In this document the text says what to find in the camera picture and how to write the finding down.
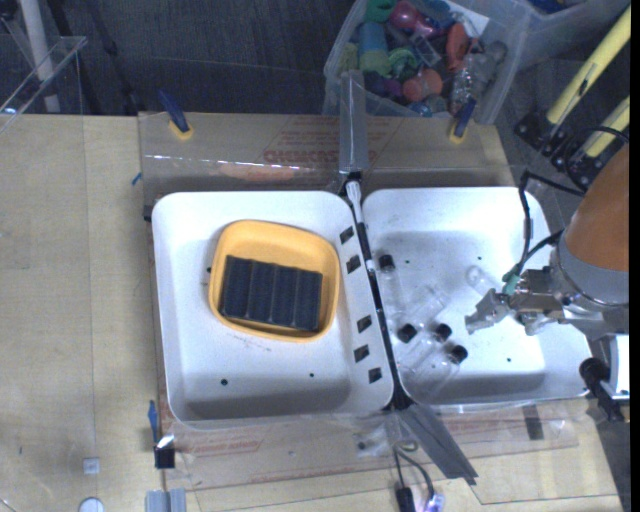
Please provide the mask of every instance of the wooden floor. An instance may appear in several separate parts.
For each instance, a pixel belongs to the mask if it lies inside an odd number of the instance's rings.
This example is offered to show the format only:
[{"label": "wooden floor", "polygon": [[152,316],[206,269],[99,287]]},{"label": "wooden floor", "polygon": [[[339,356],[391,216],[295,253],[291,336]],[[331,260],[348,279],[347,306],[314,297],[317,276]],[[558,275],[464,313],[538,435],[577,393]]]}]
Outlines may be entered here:
[{"label": "wooden floor", "polygon": [[[0,500],[143,510],[163,475],[146,416],[158,378],[137,122],[26,117],[0,148]],[[474,458],[473,489],[436,478],[447,510],[621,510],[587,405],[566,404],[573,441],[559,449]],[[187,510],[397,510],[395,479],[383,468],[189,492]]]}]

